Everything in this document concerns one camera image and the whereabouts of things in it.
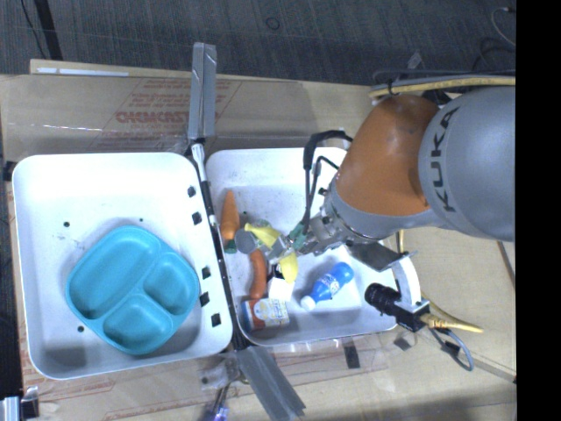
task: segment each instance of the black pole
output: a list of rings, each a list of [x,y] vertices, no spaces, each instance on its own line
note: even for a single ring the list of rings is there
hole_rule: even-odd
[[[49,8],[47,0],[33,0],[37,7],[39,20],[43,34],[45,34],[46,46],[49,49],[52,60],[62,61],[62,52],[60,51],[59,38],[54,30],[53,15]]]

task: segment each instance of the dark gray floor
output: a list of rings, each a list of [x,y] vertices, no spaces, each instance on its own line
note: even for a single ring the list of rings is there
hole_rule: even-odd
[[[373,84],[381,69],[515,68],[516,0],[48,0],[65,61],[190,70],[196,41],[222,74]],[[33,0],[24,0],[40,28]],[[20,0],[0,0],[0,74],[49,56]],[[11,257],[2,199],[0,398],[18,391]]]

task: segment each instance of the blue plate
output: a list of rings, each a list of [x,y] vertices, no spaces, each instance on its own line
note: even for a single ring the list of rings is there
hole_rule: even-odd
[[[151,232],[127,225],[97,242],[67,280],[67,303],[102,339],[140,355],[166,343],[195,307],[195,270]]]

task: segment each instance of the white plastic tray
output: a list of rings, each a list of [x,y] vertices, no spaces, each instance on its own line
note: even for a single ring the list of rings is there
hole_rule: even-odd
[[[224,197],[228,189],[234,192],[238,210],[245,221],[263,218],[274,228],[288,234],[304,213],[304,170],[302,148],[223,150],[212,154],[206,165],[210,194],[217,220],[222,215]],[[335,147],[316,149],[316,157],[323,155],[340,164],[345,151]],[[317,188],[327,188],[335,169],[323,164]],[[316,195],[312,216],[323,201]],[[328,302],[322,302],[312,312],[300,307],[299,301],[311,290],[314,281],[327,273],[338,261],[349,263],[355,278]],[[246,254],[225,255],[238,322],[242,324],[241,304],[247,299],[252,271]],[[290,321],[280,328],[248,332],[246,337],[257,345],[278,346],[287,343],[335,339],[381,332],[395,327],[395,318],[381,316],[364,300],[366,288],[379,282],[395,289],[391,270],[377,272],[354,260],[342,246],[320,256],[308,254],[298,258],[299,274],[291,301],[288,302]]]
[[[191,162],[175,153],[40,155],[19,162],[12,181],[29,354],[40,373],[95,375],[208,356],[229,344],[231,316]],[[208,297],[145,356],[122,353],[82,329],[65,299],[73,266],[120,225],[142,226],[168,243]]]

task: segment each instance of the hole in bin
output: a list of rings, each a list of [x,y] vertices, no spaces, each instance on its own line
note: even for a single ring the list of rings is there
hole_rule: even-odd
[[[220,321],[220,314],[215,313],[212,317],[210,317],[210,321],[212,322],[212,327],[220,325],[222,323],[222,321]]]
[[[193,223],[195,223],[196,225],[202,222],[202,217],[199,212],[195,212],[191,217],[193,217]]]
[[[201,302],[201,307],[205,306],[209,303],[209,292],[205,291],[202,295],[199,296],[199,301]]]

